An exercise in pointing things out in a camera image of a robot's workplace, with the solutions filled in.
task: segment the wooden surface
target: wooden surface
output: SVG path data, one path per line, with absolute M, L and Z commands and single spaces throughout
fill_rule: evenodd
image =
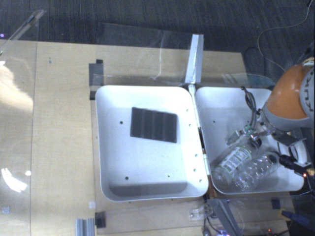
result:
M 230 65 L 226 66 L 222 65 L 225 56 L 204 52 L 204 66 L 216 66 L 217 61 L 220 69 L 226 67 L 231 72 L 233 66 L 233 72 L 244 72 L 240 54 L 229 55 Z M 97 181 L 88 67 L 96 59 L 104 60 L 105 73 L 109 74 L 144 72 L 153 79 L 165 74 L 178 78 L 186 68 L 188 54 L 178 50 L 38 43 L 31 155 L 32 236 L 73 236 L 75 219 L 94 216 L 95 208 L 89 208 L 95 201 Z M 220 70 L 208 74 L 220 76 Z M 285 228 L 282 222 L 275 226 L 279 231 Z M 114 235 L 200 236 L 202 229 L 196 226 Z

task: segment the white plastic tray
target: white plastic tray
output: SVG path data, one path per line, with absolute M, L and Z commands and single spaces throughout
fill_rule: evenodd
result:
M 113 201 L 200 197 L 208 189 L 188 91 L 104 86 L 96 93 L 101 189 Z M 131 108 L 177 114 L 177 143 L 130 136 Z
M 248 91 L 253 93 L 257 108 L 263 107 L 271 93 L 270 90 L 260 88 L 252 88 Z M 244 96 L 244 91 L 240 88 L 203 87 L 196 92 L 196 103 L 210 169 L 216 166 L 215 162 L 223 159 L 221 153 L 227 148 L 228 136 L 244 127 L 251 119 L 251 111 L 245 103 Z M 263 137 L 262 143 L 277 151 L 277 143 L 271 136 Z M 284 146 L 281 146 L 281 152 L 289 155 Z M 303 187 L 303 184 L 304 179 L 301 176 L 280 166 L 253 192 L 297 191 Z M 223 194 L 245 194 L 235 187 L 218 190 Z

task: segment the water bottle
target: water bottle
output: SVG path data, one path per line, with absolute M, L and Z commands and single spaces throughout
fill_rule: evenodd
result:
M 244 138 L 229 151 L 229 155 L 220 162 L 211 172 L 211 178 L 216 188 L 226 189 L 233 181 L 236 170 L 244 163 L 251 161 L 253 154 L 256 154 L 261 146 L 261 140 Z
M 241 166 L 234 177 L 234 183 L 241 191 L 252 191 L 277 170 L 279 165 L 277 152 L 265 152 L 253 161 Z

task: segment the clear plastic bottle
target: clear plastic bottle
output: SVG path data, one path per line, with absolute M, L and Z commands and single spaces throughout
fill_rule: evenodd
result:
M 236 169 L 251 161 L 261 145 L 261 141 L 244 138 L 235 147 L 230 149 L 229 155 L 211 172 L 211 178 L 216 188 L 226 189 L 233 181 Z
M 253 161 L 241 166 L 234 177 L 234 183 L 241 191 L 252 191 L 262 180 L 277 170 L 278 166 L 278 153 L 265 152 Z

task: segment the bottle label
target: bottle label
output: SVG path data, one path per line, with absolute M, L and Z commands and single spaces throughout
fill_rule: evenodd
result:
M 236 147 L 220 164 L 234 178 L 235 169 L 252 159 L 251 151 L 245 147 Z

